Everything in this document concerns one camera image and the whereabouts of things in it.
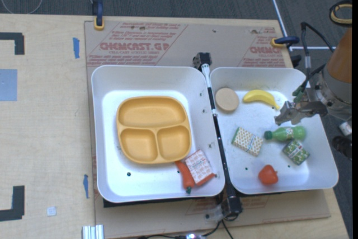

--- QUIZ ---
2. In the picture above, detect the orange and white carton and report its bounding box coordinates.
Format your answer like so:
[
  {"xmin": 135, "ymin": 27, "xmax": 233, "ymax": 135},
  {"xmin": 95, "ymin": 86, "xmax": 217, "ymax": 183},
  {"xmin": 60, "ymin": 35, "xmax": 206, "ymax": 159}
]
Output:
[{"xmin": 184, "ymin": 149, "xmax": 218, "ymax": 186}]

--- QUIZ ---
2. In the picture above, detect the orange bell pepper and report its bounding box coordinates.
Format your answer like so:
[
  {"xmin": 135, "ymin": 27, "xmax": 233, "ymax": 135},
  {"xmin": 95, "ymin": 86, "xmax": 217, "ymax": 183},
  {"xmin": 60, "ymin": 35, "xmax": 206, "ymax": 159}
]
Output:
[{"xmin": 257, "ymin": 164, "xmax": 279, "ymax": 186}]

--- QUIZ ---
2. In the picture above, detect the brown cardboard board, red print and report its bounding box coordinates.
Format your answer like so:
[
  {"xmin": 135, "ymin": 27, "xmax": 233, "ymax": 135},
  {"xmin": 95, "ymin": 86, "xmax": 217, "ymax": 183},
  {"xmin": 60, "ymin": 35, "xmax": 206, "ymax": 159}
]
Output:
[{"xmin": 83, "ymin": 20, "xmax": 331, "ymax": 239}]

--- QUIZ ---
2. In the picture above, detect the tan round biscuit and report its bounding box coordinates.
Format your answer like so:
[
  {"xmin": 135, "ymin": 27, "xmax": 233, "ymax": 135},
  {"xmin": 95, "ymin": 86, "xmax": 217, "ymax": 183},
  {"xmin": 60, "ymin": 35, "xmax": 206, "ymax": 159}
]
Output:
[{"xmin": 214, "ymin": 87, "xmax": 241, "ymax": 114}]

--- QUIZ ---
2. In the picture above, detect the green can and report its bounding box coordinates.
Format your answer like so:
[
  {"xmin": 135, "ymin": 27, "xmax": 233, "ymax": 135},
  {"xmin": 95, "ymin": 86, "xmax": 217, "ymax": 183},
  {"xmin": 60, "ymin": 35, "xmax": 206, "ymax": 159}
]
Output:
[{"xmin": 281, "ymin": 139, "xmax": 310, "ymax": 166}]

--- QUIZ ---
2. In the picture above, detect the black block with thin wires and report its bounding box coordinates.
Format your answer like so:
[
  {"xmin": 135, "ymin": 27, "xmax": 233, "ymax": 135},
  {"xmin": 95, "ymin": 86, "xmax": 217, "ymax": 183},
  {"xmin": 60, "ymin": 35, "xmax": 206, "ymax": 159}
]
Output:
[
  {"xmin": 223, "ymin": 195, "xmax": 244, "ymax": 217},
  {"xmin": 192, "ymin": 51, "xmax": 212, "ymax": 69}
]

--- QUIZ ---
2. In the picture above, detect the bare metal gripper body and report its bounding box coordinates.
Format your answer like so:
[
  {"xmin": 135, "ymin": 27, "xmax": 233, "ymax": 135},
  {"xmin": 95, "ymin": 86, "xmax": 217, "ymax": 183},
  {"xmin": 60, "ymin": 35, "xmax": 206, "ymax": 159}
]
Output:
[{"xmin": 293, "ymin": 87, "xmax": 337, "ymax": 121}]

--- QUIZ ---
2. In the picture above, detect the orange carrot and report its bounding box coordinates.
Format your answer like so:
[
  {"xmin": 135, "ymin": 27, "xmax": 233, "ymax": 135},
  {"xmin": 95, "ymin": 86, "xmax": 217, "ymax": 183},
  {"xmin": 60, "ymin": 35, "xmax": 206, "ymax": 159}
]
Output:
[{"xmin": 174, "ymin": 160, "xmax": 195, "ymax": 195}]

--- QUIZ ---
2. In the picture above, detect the black cylinder on white bracket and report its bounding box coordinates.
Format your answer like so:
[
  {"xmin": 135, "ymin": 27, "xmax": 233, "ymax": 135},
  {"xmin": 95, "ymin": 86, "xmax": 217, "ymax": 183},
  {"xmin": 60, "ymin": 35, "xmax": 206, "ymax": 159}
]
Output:
[{"xmin": 332, "ymin": 120, "xmax": 353, "ymax": 160}]

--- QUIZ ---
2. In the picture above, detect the yellow and white carton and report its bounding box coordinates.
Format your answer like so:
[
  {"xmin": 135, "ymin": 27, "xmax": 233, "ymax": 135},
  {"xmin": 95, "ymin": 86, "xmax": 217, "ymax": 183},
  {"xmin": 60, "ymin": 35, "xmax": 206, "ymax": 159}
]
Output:
[{"xmin": 231, "ymin": 126, "xmax": 264, "ymax": 158}]

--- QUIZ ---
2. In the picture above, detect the yellow banana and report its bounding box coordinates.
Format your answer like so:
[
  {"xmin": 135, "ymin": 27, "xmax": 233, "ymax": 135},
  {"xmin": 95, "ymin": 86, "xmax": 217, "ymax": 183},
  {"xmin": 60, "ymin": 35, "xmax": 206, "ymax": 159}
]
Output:
[{"xmin": 242, "ymin": 89, "xmax": 281, "ymax": 111}]

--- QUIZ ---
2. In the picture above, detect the green plastic bottle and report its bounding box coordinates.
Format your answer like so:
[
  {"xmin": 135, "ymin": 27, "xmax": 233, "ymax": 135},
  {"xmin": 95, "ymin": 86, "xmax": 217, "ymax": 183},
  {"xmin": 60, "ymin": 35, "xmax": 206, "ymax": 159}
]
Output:
[{"xmin": 263, "ymin": 125, "xmax": 307, "ymax": 142}]

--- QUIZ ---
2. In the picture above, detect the white plastic tray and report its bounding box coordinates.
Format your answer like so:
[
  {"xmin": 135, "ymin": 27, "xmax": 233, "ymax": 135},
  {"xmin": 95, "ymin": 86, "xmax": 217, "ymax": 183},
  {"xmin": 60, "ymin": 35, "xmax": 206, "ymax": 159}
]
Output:
[
  {"xmin": 209, "ymin": 67, "xmax": 340, "ymax": 195},
  {"xmin": 91, "ymin": 64, "xmax": 226, "ymax": 203}
]

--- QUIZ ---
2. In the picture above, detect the thin black and white rod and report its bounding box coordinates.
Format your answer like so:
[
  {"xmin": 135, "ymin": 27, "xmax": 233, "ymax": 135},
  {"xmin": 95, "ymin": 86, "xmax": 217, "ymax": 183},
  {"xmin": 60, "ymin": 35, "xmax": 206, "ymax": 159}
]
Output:
[{"xmin": 201, "ymin": 63, "xmax": 239, "ymax": 200}]

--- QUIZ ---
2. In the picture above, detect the orange divided plate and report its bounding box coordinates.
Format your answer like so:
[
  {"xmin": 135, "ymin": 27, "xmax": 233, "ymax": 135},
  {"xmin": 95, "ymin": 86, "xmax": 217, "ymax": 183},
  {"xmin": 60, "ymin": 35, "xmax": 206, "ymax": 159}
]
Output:
[{"xmin": 115, "ymin": 95, "xmax": 193, "ymax": 165}]

